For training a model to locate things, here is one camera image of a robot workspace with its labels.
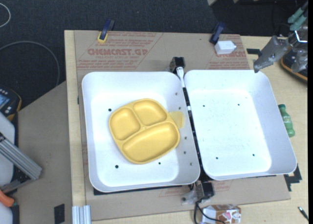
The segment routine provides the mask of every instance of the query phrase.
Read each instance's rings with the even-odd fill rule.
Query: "black floor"
[[[115,20],[115,31],[212,33],[224,22],[223,33],[287,36],[287,18],[305,0],[260,1],[218,0],[209,6],[207,0],[0,0],[11,13],[0,27],[0,85],[15,90],[27,106],[66,79],[64,30],[101,30],[106,18]],[[0,5],[0,25],[7,19]],[[19,41],[37,44],[3,48]]]

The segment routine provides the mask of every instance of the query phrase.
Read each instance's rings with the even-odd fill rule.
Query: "black pen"
[[[301,214],[302,214],[307,220],[309,220],[309,217],[308,217],[307,214],[304,212],[304,210],[302,209],[302,207],[299,206],[298,208],[299,208]]]

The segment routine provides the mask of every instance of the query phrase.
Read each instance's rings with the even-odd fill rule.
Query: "wooden table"
[[[262,49],[270,37],[241,37],[245,49]],[[72,202],[74,206],[86,205],[82,146],[80,136],[79,106],[77,104],[78,88],[76,78],[76,59],[74,31],[65,31],[66,67],[67,67],[67,100],[69,118],[69,141],[72,180]],[[250,68],[253,69],[255,55],[247,54]],[[291,143],[297,158],[302,180],[292,184],[291,199],[281,202],[266,202],[240,205],[242,223],[244,224],[280,224],[307,223],[301,215],[298,206],[309,212],[308,199],[308,86],[294,78],[281,68],[279,63],[264,68],[262,72],[269,78],[277,104],[286,104],[287,112],[291,115],[295,136]],[[92,222],[95,224],[173,224],[193,223],[193,212],[182,211],[167,214],[148,215],[114,220]]]

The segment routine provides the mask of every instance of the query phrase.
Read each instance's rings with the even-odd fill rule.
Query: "yellow divided plate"
[[[145,164],[177,147],[179,130],[155,100],[141,99],[114,111],[109,128],[119,150],[130,161]]]

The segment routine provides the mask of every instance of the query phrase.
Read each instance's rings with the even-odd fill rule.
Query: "green bottle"
[[[280,114],[283,118],[287,133],[289,137],[293,137],[295,135],[295,132],[293,130],[293,125],[292,125],[292,121],[291,121],[291,117],[290,115],[286,112],[286,106],[285,104],[280,104],[278,105]]]

